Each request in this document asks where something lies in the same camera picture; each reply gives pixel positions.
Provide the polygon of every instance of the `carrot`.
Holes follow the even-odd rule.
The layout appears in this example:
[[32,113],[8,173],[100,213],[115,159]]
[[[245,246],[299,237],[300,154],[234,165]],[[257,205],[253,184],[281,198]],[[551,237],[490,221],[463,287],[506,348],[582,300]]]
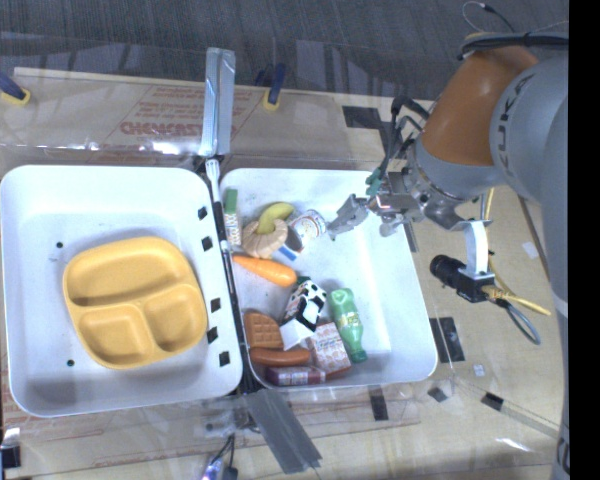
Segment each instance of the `carrot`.
[[295,271],[282,263],[264,258],[252,258],[250,256],[233,255],[233,261],[260,277],[277,284],[288,287],[298,281]]

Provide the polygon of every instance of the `yellow plate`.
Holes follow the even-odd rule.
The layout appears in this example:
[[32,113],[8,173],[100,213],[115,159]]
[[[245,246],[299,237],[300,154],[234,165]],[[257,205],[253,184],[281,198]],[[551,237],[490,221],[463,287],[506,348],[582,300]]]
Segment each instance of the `yellow plate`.
[[140,237],[76,255],[64,298],[89,355],[114,369],[144,366],[196,345],[207,311],[187,258],[171,242]]

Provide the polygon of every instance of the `plastic bottle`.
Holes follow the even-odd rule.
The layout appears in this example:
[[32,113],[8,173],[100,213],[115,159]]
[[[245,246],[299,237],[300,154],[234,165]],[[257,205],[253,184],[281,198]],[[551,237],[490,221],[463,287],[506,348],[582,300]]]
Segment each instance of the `plastic bottle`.
[[363,327],[353,300],[353,291],[350,288],[340,288],[331,292],[327,300],[349,359],[353,363],[366,361],[367,353],[362,348]]

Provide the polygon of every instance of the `brown waffle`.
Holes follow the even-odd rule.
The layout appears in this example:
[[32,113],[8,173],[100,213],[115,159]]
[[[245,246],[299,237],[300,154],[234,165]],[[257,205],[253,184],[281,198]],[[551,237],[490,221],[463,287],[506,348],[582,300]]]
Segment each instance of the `brown waffle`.
[[268,315],[257,311],[244,314],[244,328],[250,347],[282,349],[282,336],[278,323]]

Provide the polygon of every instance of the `brown sausage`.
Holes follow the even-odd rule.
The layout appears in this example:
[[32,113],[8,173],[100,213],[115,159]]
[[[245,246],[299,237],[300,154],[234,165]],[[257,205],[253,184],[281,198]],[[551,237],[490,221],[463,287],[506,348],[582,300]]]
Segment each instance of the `brown sausage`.
[[297,366],[308,363],[311,359],[311,352],[302,347],[293,350],[253,347],[249,349],[249,356],[254,363],[265,366]]

